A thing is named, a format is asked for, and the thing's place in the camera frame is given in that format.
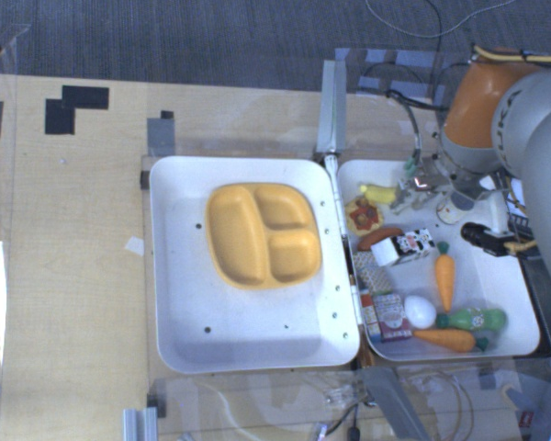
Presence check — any white and orange carton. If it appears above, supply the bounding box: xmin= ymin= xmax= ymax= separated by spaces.
xmin=358 ymin=288 xmax=383 ymax=344

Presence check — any yellow divided plate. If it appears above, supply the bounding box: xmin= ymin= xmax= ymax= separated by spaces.
xmin=204 ymin=182 xmax=324 ymax=291

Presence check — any red printed carton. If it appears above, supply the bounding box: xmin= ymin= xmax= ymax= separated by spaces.
xmin=372 ymin=292 xmax=415 ymax=343

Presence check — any cow print milk carton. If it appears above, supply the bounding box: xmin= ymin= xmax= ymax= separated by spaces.
xmin=370 ymin=228 xmax=437 ymax=267

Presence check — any white plastic tray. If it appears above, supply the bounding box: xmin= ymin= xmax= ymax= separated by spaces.
xmin=337 ymin=158 xmax=542 ymax=363
xmin=148 ymin=155 xmax=362 ymax=376

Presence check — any brown sausage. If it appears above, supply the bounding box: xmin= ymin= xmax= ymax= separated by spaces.
xmin=357 ymin=226 xmax=405 ymax=253

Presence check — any yellow banana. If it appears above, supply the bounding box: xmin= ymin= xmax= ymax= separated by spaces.
xmin=358 ymin=182 xmax=399 ymax=206

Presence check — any white egg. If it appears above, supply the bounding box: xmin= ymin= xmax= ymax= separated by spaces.
xmin=403 ymin=294 xmax=438 ymax=331

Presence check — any green bottle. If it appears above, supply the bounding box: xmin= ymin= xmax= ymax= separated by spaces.
xmin=435 ymin=307 xmax=508 ymax=332

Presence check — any small white can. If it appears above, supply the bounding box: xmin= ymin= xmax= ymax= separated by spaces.
xmin=436 ymin=190 xmax=477 ymax=226

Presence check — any pale patterned packet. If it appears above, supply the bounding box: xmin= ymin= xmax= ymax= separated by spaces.
xmin=352 ymin=251 xmax=394 ymax=294

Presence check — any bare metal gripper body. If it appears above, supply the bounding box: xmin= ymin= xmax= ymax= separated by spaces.
xmin=402 ymin=164 xmax=486 ymax=199

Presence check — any orange carrot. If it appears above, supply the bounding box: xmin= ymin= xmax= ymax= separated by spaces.
xmin=412 ymin=328 xmax=490 ymax=355
xmin=434 ymin=241 xmax=457 ymax=313

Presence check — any toy pizza slice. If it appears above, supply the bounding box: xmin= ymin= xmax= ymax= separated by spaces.
xmin=344 ymin=195 xmax=385 ymax=238

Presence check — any black cylinder on white bracket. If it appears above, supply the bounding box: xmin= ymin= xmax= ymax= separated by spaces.
xmin=460 ymin=189 xmax=516 ymax=256

